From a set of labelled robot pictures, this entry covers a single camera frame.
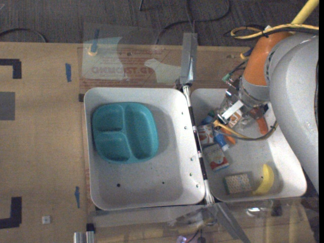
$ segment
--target orange object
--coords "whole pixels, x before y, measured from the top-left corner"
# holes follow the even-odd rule
[[[247,82],[257,86],[267,85],[263,71],[267,56],[279,41],[290,35],[289,32],[277,32],[258,40],[243,74]]]
[[[261,118],[257,119],[256,121],[259,125],[260,133],[262,135],[266,135],[268,133],[269,129],[268,129],[268,124],[267,124],[267,121],[265,120],[265,118],[261,117]]]
[[[226,133],[226,134],[230,134],[231,135],[231,132],[224,129],[224,128],[221,128],[221,132],[222,133]],[[226,136],[224,135],[225,139],[230,142],[231,144],[235,145],[236,144],[236,140],[233,138],[233,137],[230,137],[230,136]]]

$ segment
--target yellow tube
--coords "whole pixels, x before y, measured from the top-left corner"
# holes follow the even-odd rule
[[[296,15],[295,19],[292,23],[302,24],[308,18],[308,16],[314,11],[314,9],[318,6],[319,0],[308,0],[304,5],[302,10]]]

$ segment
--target teal dish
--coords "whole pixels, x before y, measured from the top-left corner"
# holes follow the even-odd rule
[[[152,112],[143,104],[102,105],[93,113],[91,123],[95,148],[110,163],[137,163],[157,153],[156,123]]]

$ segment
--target gray floor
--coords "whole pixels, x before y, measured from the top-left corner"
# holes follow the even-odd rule
[[[10,28],[30,28],[42,33],[51,43],[82,43],[92,39],[88,26],[141,26],[161,30],[166,25],[186,20],[186,0],[0,0],[0,32]],[[197,23],[202,46],[251,46],[224,37],[227,31],[242,25],[278,25],[289,23],[307,0],[230,0],[230,12],[215,22]],[[191,0],[195,20],[215,18],[224,10],[224,0]],[[306,23],[318,25],[319,9]],[[179,45],[188,24],[175,26],[164,35],[161,43]],[[0,36],[0,41],[40,42],[37,35],[25,31]]]

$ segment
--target yellow banana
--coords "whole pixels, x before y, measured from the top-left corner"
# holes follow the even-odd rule
[[[273,170],[272,170],[272,168],[270,166],[268,166],[267,164],[264,164],[263,165],[263,179],[262,179],[262,182],[261,182],[260,186],[258,187],[258,189],[253,191],[252,194],[253,195],[266,194],[267,192],[269,192],[269,190],[273,186],[273,182],[274,182]]]

